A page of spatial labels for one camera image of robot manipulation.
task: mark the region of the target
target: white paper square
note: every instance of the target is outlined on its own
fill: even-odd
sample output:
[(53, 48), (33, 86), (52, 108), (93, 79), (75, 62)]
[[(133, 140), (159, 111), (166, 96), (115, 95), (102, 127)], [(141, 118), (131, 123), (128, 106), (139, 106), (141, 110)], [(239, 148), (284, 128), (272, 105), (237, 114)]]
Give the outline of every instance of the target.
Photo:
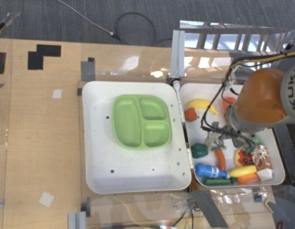
[(47, 192), (43, 192), (41, 198), (39, 199), (39, 202), (42, 205), (45, 205), (46, 207), (50, 207), (53, 199), (54, 199), (53, 195), (51, 195), (50, 193), (47, 193)]
[(54, 90), (52, 98), (62, 98), (62, 90)]

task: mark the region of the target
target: white tray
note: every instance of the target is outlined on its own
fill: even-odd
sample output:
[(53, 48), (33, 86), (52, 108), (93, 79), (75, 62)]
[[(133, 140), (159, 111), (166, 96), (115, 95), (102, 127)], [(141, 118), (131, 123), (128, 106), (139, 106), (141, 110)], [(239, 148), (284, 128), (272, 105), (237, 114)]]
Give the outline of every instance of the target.
[[(172, 138), (161, 148), (121, 147), (112, 126), (114, 100), (126, 94), (160, 98), (167, 106)], [(99, 194), (181, 190), (191, 181), (175, 90), (164, 83), (89, 82), (83, 88), (86, 180)]]
[[(198, 84), (198, 83), (188, 83), (181, 87), (180, 89), (180, 95), (183, 103), (184, 110), (187, 109), (188, 104), (194, 100), (194, 99), (207, 99), (212, 100), (214, 95), (217, 93), (218, 89), (221, 85), (219, 84)], [(236, 92), (240, 92), (242, 86), (241, 85), (234, 85), (234, 90)], [(225, 97), (234, 97), (236, 98), (236, 95), (233, 95), (230, 91), (226, 91), (224, 93)], [(222, 106), (222, 98), (219, 96), (215, 102), (214, 106), (216, 110), (219, 112), (219, 115), (215, 115), (211, 111), (207, 114), (207, 122), (211, 124), (213, 121), (219, 121), (220, 126), (223, 126), (226, 121), (224, 118), (224, 110)], [(201, 118), (204, 114), (205, 110), (203, 109), (197, 109), (196, 110), (197, 115)], [(187, 134), (189, 139), (189, 145), (193, 145), (194, 143), (203, 143), (204, 139), (207, 137), (207, 132), (203, 131), (200, 128), (200, 118), (193, 122), (187, 122), (186, 128), (187, 128)], [(263, 185), (279, 185), (284, 181), (285, 177), (285, 171), (284, 167), (280, 158), (279, 150), (275, 141), (275, 137), (273, 135), (272, 129), (265, 129), (261, 132), (258, 132), (256, 136), (260, 139), (261, 144), (267, 147), (270, 160), (273, 166), (273, 178), (264, 182), (252, 182), (248, 183), (248, 186), (263, 186)], [(232, 170), (236, 168), (234, 162), (233, 162), (233, 156), (236, 148), (232, 144), (231, 139), (227, 139), (224, 141), (225, 145), (227, 146), (226, 150), (223, 150), (225, 160), (226, 160), (226, 170)], [(205, 157), (193, 159), (194, 165), (197, 163), (203, 163), (205, 165), (217, 165), (217, 158), (214, 152), (209, 152), (209, 154)], [(197, 180), (203, 185), (202, 183), (202, 177), (197, 177)], [(239, 185), (234, 184), (232, 187), (245, 187), (245, 185)]]

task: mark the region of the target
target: brown and white carton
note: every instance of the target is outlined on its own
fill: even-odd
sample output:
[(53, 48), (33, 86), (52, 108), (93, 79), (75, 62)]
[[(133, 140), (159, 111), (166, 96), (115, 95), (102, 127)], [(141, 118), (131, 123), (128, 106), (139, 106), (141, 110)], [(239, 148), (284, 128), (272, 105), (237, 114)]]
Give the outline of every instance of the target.
[(261, 181), (273, 178), (273, 167), (265, 146), (258, 145), (252, 152), (252, 159), (257, 168), (257, 175)]

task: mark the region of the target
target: gray floor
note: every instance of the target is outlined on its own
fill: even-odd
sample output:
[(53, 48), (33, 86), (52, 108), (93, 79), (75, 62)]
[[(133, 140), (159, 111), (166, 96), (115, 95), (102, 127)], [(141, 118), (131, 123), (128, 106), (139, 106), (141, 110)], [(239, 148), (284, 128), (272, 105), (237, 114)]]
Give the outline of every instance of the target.
[[(155, 26), (155, 41), (172, 37), (180, 20), (222, 22), (295, 29), (295, 0), (62, 0), (91, 21), (115, 30), (127, 12), (147, 16)], [(66, 42), (121, 44), (56, 0), (0, 0), (0, 22), (8, 12), (20, 12), (0, 37)], [(123, 40), (150, 45), (153, 30), (140, 16), (119, 23)], [(169, 42), (159, 45), (169, 46)]]

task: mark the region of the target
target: toy banana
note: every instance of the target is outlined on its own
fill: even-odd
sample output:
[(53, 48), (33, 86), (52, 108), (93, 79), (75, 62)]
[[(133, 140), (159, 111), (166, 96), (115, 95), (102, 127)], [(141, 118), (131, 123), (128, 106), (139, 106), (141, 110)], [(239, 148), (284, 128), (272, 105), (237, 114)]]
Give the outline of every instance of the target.
[(229, 175), (231, 177), (243, 177), (256, 172), (257, 172), (256, 166), (249, 165), (249, 166), (243, 166), (240, 168), (235, 168), (231, 172), (229, 172)]
[[(205, 99), (195, 99), (193, 101), (190, 102), (190, 104), (188, 105), (188, 109), (190, 108), (194, 108), (194, 109), (207, 109), (207, 107), (209, 106), (210, 101), (205, 100)], [(213, 104), (211, 105), (210, 111), (214, 112), (216, 115), (219, 114), (219, 112), (216, 111), (216, 109), (214, 108)]]

